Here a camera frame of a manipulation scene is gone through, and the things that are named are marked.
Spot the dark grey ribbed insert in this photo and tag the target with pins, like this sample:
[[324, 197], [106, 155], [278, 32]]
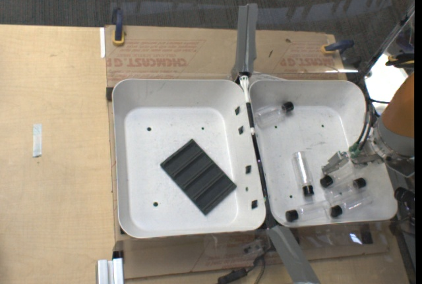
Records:
[[198, 175]]

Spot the clear bottle with black cap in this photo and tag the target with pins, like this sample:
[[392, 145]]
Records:
[[301, 167], [337, 211], [292, 215], [327, 181], [358, 183], [268, 115]]

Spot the brown cardboard board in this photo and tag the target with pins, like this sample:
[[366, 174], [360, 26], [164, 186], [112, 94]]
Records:
[[184, 55]]

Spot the thin black and white rod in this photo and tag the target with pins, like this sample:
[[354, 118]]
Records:
[[251, 118]]

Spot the white plastic tray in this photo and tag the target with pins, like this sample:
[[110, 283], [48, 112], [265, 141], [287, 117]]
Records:
[[178, 118], [310, 137]]

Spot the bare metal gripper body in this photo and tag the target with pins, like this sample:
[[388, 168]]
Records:
[[372, 152]]

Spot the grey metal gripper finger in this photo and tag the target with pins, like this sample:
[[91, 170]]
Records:
[[339, 156], [331, 168]]

